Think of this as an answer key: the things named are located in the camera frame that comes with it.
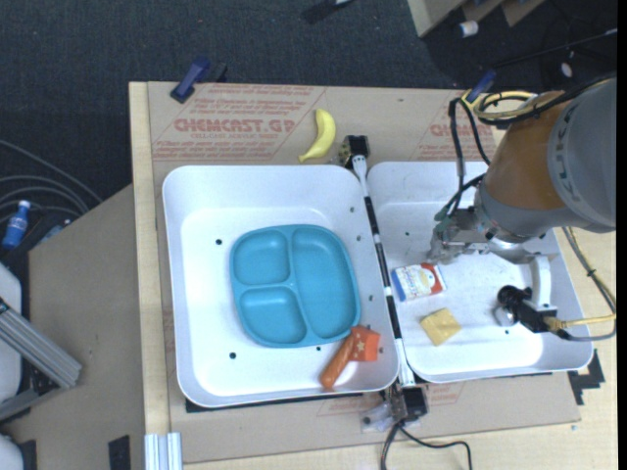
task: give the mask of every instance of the blue tray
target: blue tray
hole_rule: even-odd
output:
[[[320,226],[272,226],[241,236],[230,280],[246,332],[267,347],[322,345],[348,336],[360,299],[342,241]]]

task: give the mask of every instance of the plastic bottle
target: plastic bottle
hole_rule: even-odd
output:
[[[7,251],[11,251],[16,248],[28,228],[28,210],[30,209],[30,202],[22,200],[18,203],[18,211],[9,219],[7,224],[7,232],[2,239],[2,247]]]

